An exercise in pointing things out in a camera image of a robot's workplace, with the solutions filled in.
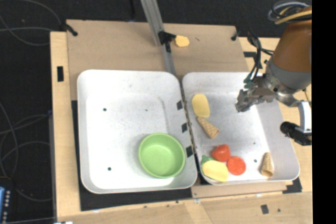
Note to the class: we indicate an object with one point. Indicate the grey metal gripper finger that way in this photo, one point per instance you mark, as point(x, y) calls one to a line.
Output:
point(239, 105)
point(247, 106)

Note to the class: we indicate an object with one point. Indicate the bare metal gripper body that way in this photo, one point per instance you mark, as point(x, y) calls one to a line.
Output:
point(262, 91)

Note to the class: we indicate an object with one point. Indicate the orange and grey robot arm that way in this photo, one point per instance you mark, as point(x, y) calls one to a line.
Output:
point(292, 52)

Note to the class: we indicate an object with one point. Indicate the white plastic tray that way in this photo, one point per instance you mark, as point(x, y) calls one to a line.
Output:
point(241, 128)
point(118, 133)

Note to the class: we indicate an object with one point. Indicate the tan waffle cone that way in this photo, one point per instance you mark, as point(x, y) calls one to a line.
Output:
point(208, 127)
point(267, 165)

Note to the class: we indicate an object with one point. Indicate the yellow toy potato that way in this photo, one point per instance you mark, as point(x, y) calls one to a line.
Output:
point(200, 105)

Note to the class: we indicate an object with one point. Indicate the red toy pepper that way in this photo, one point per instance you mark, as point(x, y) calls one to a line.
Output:
point(221, 153)

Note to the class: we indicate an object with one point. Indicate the orange toy tomato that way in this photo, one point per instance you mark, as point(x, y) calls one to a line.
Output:
point(236, 165)

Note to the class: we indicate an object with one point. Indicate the yellow toy corn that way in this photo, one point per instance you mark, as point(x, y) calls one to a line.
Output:
point(215, 170)

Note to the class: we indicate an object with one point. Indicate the yellow potato chip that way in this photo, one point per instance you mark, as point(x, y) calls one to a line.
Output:
point(182, 41)

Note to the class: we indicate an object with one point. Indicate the green bowl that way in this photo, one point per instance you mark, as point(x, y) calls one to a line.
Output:
point(162, 156)

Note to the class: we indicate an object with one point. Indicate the brown cardboard board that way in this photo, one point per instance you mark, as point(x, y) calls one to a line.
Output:
point(118, 47)

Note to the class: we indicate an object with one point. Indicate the black cylinder on white bracket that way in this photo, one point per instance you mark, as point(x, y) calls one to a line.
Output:
point(294, 132)

